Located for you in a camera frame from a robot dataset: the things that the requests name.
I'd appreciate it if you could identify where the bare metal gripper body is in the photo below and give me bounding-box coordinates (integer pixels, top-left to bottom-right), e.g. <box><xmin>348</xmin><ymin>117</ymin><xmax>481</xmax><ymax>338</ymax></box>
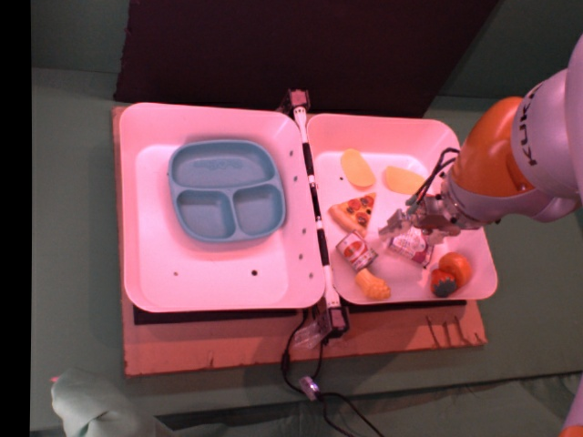
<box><xmin>406</xmin><ymin>192</ymin><xmax>462</xmax><ymax>240</ymax></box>

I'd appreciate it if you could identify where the white and pink packet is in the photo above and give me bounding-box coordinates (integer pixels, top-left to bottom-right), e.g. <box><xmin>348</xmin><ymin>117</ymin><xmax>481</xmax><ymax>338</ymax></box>
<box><xmin>386</xmin><ymin>225</ymin><xmax>435</xmax><ymax>270</ymax></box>

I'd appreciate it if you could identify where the toy pizza slice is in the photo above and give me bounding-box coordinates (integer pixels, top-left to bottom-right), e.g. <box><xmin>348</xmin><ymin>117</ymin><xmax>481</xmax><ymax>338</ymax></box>
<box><xmin>328</xmin><ymin>191</ymin><xmax>379</xmax><ymax>239</ymax></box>

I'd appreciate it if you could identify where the yellow oval slice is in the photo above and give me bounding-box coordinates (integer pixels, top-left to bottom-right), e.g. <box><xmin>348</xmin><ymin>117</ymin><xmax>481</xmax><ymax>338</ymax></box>
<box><xmin>340</xmin><ymin>147</ymin><xmax>378</xmax><ymax>190</ymax></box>
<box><xmin>383</xmin><ymin>165</ymin><xmax>427</xmax><ymax>196</ymax></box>

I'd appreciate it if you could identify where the white plastic tray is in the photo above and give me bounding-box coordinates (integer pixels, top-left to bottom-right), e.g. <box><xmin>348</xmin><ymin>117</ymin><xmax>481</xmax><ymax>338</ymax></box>
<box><xmin>118</xmin><ymin>102</ymin><xmax>327</xmax><ymax>314</ymax></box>
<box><xmin>305</xmin><ymin>113</ymin><xmax>499</xmax><ymax>306</ymax></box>

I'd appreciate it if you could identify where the small red can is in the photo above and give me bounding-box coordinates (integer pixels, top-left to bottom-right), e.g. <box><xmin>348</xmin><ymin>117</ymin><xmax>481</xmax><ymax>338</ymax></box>
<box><xmin>335</xmin><ymin>229</ymin><xmax>380</xmax><ymax>273</ymax></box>

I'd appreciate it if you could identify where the yellow ribbed toy food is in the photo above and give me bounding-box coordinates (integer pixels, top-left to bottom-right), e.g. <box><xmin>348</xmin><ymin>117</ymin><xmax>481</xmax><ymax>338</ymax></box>
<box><xmin>353</xmin><ymin>268</ymin><xmax>393</xmax><ymax>301</ymax></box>

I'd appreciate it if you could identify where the thin black and white rod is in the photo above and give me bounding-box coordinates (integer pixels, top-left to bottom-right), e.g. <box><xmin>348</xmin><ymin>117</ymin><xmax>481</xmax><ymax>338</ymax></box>
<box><xmin>291</xmin><ymin>105</ymin><xmax>341</xmax><ymax>311</ymax></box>

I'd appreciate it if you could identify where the blue divided plate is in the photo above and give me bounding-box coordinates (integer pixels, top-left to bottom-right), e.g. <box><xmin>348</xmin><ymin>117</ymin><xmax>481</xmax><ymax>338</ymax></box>
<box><xmin>167</xmin><ymin>139</ymin><xmax>289</xmax><ymax>244</ymax></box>

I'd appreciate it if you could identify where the brown cardboard board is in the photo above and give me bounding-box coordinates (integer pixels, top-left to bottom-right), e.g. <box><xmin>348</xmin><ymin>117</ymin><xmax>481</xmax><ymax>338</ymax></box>
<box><xmin>111</xmin><ymin>105</ymin><xmax>488</xmax><ymax>378</ymax></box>

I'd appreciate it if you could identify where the black block with thin wires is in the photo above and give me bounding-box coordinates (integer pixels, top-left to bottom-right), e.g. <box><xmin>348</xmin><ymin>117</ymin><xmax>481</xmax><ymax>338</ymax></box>
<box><xmin>315</xmin><ymin>305</ymin><xmax>352</xmax><ymax>341</ymax></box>
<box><xmin>280</xmin><ymin>88</ymin><xmax>312</xmax><ymax>117</ymax></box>

